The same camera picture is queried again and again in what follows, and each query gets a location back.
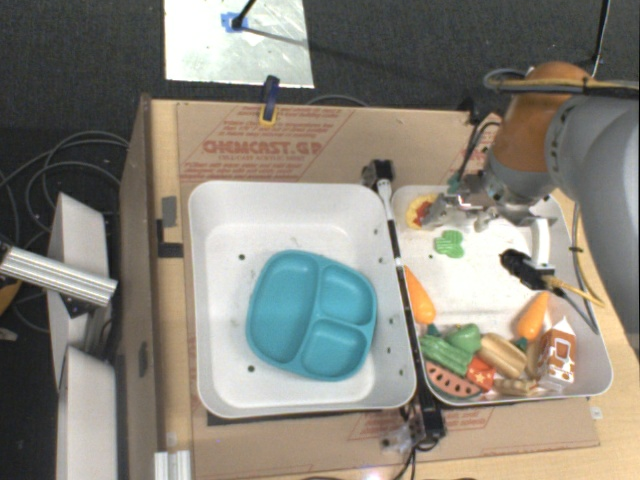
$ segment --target toy carrot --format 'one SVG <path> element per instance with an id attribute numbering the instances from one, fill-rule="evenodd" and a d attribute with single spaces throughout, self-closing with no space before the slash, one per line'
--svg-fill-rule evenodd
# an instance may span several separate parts
<path id="1" fill-rule="evenodd" d="M 411 309 L 413 310 L 413 318 L 419 324 L 429 325 L 436 318 L 436 308 L 431 302 L 431 297 L 420 284 L 420 281 L 413 275 L 413 272 L 405 265 L 405 279 L 409 290 L 409 299 L 411 300 Z"/>
<path id="2" fill-rule="evenodd" d="M 518 336 L 528 341 L 535 340 L 542 329 L 544 315 L 549 304 L 549 292 L 540 292 L 529 304 L 527 311 L 520 317 L 516 328 Z"/>

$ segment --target black floor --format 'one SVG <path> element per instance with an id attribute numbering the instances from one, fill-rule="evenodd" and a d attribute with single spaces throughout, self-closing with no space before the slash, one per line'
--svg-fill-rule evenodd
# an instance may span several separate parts
<path id="1" fill-rule="evenodd" d="M 640 0 L 612 0 L 598 78 L 638 80 Z M 497 67 L 565 60 L 589 70 L 601 0 L 304 0 L 315 90 L 283 89 L 283 102 L 328 93 L 377 106 L 456 108 L 467 97 L 483 110 L 507 100 L 482 76 Z M 128 136 L 141 92 L 155 97 L 254 101 L 259 89 L 164 80 L 163 0 L 0 0 L 0 171 L 82 130 Z M 64 151 L 119 175 L 123 151 L 103 145 Z M 39 227 L 24 190 L 34 167 L 10 183 L 21 217 L 19 245 Z M 50 180 L 101 210 L 113 192 L 87 169 Z M 34 211 L 50 210 L 38 190 Z M 0 233 L 14 237 L 11 204 L 0 189 Z M 33 244 L 46 250 L 46 237 Z M 46 327 L 42 300 L 21 306 Z M 48 337 L 13 311 L 0 327 L 0 480 L 54 477 L 56 395 Z"/>

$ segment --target blue plate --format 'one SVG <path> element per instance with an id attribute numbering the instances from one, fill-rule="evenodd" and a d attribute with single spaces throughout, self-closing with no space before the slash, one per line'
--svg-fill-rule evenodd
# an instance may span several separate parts
<path id="1" fill-rule="evenodd" d="M 246 335 L 274 366 L 338 381 L 364 363 L 377 300 L 359 272 L 317 254 L 283 251 L 265 264 L 251 295 Z"/>

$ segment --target green toy vegetable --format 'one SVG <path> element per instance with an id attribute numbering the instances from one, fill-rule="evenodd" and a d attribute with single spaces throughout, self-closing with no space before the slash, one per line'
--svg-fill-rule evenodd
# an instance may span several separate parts
<path id="1" fill-rule="evenodd" d="M 420 338 L 420 350 L 427 359 L 444 366 L 463 378 L 467 373 L 471 359 L 473 359 L 473 354 L 466 350 L 456 348 L 442 338 L 428 334 Z"/>
<path id="2" fill-rule="evenodd" d="M 482 335 L 476 324 L 467 324 L 447 334 L 445 340 L 450 345 L 473 355 L 480 350 Z"/>

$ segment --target metal plate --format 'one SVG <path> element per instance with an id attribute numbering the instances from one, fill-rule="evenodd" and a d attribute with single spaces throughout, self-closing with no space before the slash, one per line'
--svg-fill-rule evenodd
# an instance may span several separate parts
<path id="1" fill-rule="evenodd" d="M 258 0 L 247 28 L 227 31 L 221 17 L 248 0 L 164 0 L 168 80 L 313 88 L 302 0 Z"/>

